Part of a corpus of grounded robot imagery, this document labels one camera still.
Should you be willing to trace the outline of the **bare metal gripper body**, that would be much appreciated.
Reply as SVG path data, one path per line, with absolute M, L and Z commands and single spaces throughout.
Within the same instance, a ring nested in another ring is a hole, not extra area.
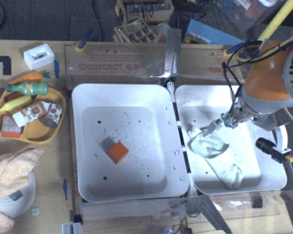
M 246 122 L 254 116 L 256 116 L 256 112 L 243 100 L 238 100 L 227 113 L 221 114 L 221 119 L 226 127 L 234 129 L 238 124 Z

